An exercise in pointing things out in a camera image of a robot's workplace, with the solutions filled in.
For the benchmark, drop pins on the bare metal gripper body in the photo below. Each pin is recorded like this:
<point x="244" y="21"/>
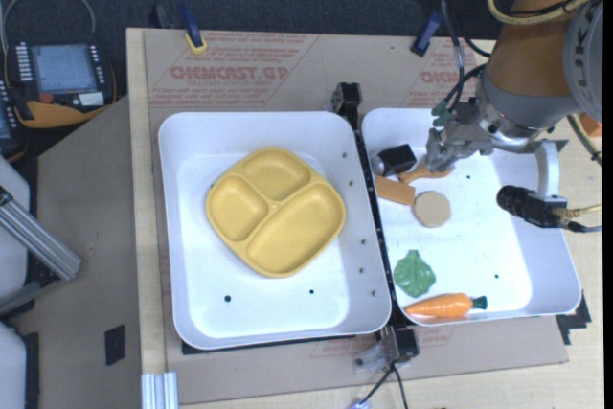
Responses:
<point x="467" y="136"/>

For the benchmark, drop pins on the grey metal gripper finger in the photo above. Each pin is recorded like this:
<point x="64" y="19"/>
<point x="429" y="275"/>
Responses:
<point x="432" y="157"/>
<point x="446" y="161"/>

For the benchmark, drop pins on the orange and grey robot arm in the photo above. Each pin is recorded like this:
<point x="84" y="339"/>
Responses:
<point x="531" y="57"/>

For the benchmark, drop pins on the orange flat toy food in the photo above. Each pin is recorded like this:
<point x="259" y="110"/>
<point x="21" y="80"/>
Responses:
<point x="415" y="175"/>

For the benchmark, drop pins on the black and silver can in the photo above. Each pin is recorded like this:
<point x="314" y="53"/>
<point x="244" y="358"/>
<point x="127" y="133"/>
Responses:
<point x="396" y="159"/>

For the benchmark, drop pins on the tan round biscuit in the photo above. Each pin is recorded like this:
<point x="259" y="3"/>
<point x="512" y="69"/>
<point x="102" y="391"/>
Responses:
<point x="432" y="209"/>

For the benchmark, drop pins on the thin black and white rod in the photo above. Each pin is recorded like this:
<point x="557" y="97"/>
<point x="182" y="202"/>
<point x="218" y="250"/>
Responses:
<point x="378" y="225"/>

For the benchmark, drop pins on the white plastic tray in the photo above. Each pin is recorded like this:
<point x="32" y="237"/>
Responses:
<point x="483" y="254"/>
<point x="268" y="311"/>

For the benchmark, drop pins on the green lettuce leaf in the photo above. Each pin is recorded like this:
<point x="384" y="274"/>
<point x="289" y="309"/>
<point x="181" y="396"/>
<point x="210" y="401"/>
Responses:
<point x="414" y="275"/>

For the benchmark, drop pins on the orange carrot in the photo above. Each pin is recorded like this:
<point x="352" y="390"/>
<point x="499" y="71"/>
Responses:
<point x="440" y="305"/>

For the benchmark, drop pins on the yellow divided plate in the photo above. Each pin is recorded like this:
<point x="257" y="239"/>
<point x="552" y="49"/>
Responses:
<point x="275" y="213"/>

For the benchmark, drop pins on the brown cardboard board red print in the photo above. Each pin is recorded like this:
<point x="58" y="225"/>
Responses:
<point x="239" y="72"/>

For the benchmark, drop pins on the black cylinder on white bracket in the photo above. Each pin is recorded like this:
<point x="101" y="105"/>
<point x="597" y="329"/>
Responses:
<point x="524" y="203"/>

